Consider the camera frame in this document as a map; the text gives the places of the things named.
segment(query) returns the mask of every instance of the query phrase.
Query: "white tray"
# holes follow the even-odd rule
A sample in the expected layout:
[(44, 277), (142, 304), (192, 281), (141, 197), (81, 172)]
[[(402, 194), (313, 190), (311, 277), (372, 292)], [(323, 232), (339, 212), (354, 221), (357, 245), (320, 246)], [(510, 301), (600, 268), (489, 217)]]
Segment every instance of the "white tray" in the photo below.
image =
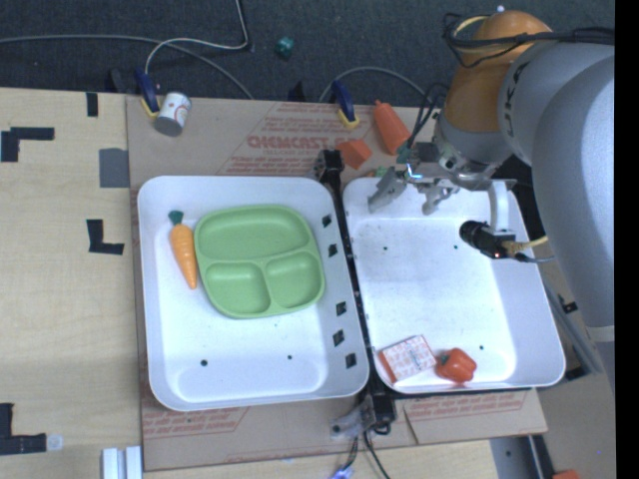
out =
[[(459, 237), (468, 220), (488, 222), (486, 192), (460, 191), (425, 217), (424, 195), (409, 186), (390, 205), (370, 213), (377, 179), (357, 179), (343, 202), (366, 325), (373, 351), (423, 334), (436, 355), (452, 347), (476, 362), (464, 386), (430, 368), (392, 385), (405, 394), (547, 386), (564, 373), (565, 358), (536, 264), (490, 259)], [(527, 234), (509, 194), (510, 225)]]
[[(209, 212), (280, 204), (307, 219), (325, 290), (297, 312), (232, 319), (187, 287), (169, 246), (171, 210), (194, 228)], [(154, 395), (179, 411), (344, 397), (368, 375), (332, 198), (304, 178), (158, 177), (138, 194), (149, 376)], [(336, 253), (330, 254), (334, 245)]]

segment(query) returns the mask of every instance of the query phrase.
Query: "red bell pepper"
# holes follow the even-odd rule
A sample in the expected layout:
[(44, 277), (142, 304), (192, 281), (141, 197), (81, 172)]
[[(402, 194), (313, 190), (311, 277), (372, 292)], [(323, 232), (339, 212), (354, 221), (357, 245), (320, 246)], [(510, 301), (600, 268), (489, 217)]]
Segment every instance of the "red bell pepper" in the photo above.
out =
[(465, 351), (454, 347), (437, 357), (435, 373), (455, 383), (470, 381), (474, 376), (477, 363)]

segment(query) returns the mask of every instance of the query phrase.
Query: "brown cardboard box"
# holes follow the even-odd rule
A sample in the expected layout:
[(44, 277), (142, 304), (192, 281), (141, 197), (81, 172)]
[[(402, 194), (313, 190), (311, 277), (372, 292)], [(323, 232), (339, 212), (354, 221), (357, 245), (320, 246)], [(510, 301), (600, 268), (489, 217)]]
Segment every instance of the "brown cardboard box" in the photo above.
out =
[[(259, 461), (346, 452), (348, 440), (330, 437), (332, 420), (356, 406), (355, 397), (175, 412), (149, 388), (136, 196), (160, 175), (304, 176), (322, 149), (363, 139), (372, 151), (358, 170), (346, 167), (342, 183), (389, 167), (372, 107), (355, 107), (360, 124), (343, 126), (334, 105), (235, 100), (193, 100), (179, 137), (158, 133), (140, 99), (127, 98), (132, 232), (138, 317), (145, 470)], [(416, 109), (396, 109), (411, 129)], [(431, 133), (426, 126), (422, 133)], [(396, 402), (397, 419), (379, 448), (485, 439), (546, 431), (534, 389), (444, 395)]]

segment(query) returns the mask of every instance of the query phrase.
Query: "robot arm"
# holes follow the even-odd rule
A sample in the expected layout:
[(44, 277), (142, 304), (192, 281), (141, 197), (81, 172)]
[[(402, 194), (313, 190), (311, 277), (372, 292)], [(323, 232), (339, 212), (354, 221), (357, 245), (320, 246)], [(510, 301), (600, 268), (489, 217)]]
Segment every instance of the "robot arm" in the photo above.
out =
[[(614, 392), (614, 38), (562, 38), (518, 11), (481, 19), (473, 47), (460, 42), (432, 141), (409, 145), (406, 171), (386, 174), (370, 209), (406, 184), (426, 195), (426, 215), (460, 189), (494, 196), (491, 176), (515, 154), (531, 168), (547, 238)], [(498, 258), (512, 241), (500, 227), (468, 223), (461, 235)]]

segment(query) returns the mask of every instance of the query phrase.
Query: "orange bottle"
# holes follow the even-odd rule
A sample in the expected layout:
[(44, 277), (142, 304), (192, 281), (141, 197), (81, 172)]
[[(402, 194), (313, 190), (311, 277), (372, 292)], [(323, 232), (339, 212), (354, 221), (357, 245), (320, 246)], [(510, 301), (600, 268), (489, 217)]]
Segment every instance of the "orange bottle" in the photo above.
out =
[(410, 137), (410, 131), (389, 103), (376, 100), (372, 114), (386, 150), (396, 155), (397, 148)]

